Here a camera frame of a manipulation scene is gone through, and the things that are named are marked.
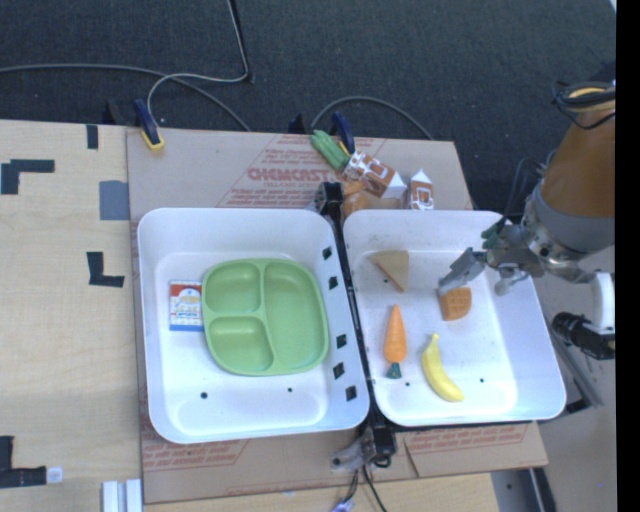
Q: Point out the black cylinder on white bracket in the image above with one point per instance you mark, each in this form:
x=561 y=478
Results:
x=582 y=332

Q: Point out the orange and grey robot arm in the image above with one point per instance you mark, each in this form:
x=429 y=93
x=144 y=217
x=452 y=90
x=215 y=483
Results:
x=580 y=170

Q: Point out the yellow banana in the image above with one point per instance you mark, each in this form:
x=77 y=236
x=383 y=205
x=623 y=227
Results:
x=436 y=372

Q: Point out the beige sandwich slice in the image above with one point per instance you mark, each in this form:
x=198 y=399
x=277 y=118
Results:
x=394 y=265

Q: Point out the white red blue packet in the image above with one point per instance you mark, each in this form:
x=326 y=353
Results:
x=184 y=306

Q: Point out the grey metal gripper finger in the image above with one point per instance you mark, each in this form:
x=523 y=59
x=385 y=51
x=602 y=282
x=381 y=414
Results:
x=509 y=281
x=462 y=270

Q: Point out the brown cardboard board red print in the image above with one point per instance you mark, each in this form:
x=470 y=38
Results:
x=200 y=170

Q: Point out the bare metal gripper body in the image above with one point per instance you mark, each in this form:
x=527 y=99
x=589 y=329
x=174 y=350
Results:
x=520 y=250

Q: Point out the white plastic tray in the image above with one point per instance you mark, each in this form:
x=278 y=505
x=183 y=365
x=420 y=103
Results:
x=240 y=400
x=480 y=360

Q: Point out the green divided plate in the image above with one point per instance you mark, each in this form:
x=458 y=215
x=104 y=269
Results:
x=290 y=310

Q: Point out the orange waffle biscuit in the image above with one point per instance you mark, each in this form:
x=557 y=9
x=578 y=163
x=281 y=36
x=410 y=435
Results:
x=456 y=304

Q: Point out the white and orange carton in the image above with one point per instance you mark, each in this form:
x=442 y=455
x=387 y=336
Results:
x=372 y=174
x=420 y=192

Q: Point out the orange carrot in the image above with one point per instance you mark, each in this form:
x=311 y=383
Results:
x=395 y=335

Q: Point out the green asparagus bundle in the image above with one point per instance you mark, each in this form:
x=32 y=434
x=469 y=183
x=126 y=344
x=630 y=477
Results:
x=329 y=147

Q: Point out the thin black and white rod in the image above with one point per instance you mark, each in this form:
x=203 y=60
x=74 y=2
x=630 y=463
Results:
x=359 y=325

